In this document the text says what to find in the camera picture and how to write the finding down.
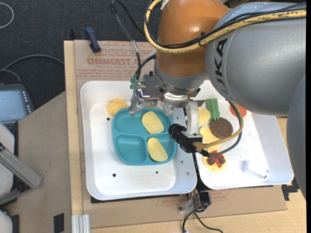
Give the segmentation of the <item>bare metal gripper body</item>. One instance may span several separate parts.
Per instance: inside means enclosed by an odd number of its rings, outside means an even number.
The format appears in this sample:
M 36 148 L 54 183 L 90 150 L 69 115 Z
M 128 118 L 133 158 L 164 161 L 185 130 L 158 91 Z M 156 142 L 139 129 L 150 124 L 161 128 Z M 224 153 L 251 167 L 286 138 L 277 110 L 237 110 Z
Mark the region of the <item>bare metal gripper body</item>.
M 187 100 L 191 89 L 175 84 L 175 79 L 169 77 L 169 81 L 164 81 L 159 75 L 146 74 L 138 84 L 139 98 L 145 101 L 161 101 L 169 104 L 178 104 L 180 101 Z

